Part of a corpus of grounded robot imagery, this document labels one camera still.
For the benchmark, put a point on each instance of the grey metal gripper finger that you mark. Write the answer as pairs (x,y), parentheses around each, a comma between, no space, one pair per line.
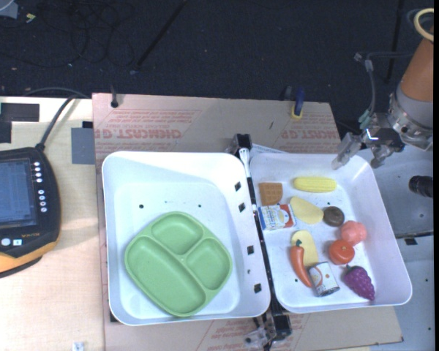
(347,150)
(381,156)

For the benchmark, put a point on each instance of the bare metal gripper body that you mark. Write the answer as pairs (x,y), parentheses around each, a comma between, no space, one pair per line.
(386,137)

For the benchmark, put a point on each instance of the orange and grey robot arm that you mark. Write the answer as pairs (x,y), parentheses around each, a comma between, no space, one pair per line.
(419,71)

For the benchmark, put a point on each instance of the yellow corn cob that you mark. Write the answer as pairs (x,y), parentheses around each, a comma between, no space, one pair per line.
(314,184)

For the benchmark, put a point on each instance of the white plastic tray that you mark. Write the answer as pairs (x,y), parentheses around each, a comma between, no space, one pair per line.
(168,181)
(373,203)

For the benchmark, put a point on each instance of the brown round toy food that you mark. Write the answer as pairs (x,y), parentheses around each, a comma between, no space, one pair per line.
(333,216)

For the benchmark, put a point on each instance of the pale yellow potato chip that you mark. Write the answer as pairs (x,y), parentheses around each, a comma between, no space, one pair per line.
(306,211)

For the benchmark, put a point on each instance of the pink peach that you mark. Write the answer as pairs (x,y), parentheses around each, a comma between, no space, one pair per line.
(353,232)

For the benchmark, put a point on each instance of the brown waffle biscuit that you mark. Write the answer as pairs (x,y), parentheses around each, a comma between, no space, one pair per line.
(270,194)

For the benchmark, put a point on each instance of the white blue red carton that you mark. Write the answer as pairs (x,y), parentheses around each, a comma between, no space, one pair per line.
(276,217)

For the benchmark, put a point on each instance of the orange tomato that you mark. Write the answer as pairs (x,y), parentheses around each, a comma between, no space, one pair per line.
(341,252)

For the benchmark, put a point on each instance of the thin black and white rod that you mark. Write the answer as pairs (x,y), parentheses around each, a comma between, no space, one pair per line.
(251,188)

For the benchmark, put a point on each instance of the yellow banana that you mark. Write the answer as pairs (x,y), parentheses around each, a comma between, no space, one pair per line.
(310,249)

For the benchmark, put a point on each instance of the orange carrot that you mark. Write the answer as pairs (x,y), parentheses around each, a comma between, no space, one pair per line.
(299,263)

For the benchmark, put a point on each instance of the purple grapes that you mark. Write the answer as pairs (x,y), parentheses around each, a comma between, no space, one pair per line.
(359,282)

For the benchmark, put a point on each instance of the small white can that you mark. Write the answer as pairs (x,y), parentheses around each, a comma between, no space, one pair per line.
(325,279)

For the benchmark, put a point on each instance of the brown cardboard board red print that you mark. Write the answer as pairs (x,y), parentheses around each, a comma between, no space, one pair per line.
(205,123)

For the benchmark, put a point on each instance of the green divided plate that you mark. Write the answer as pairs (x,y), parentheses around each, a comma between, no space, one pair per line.
(168,269)

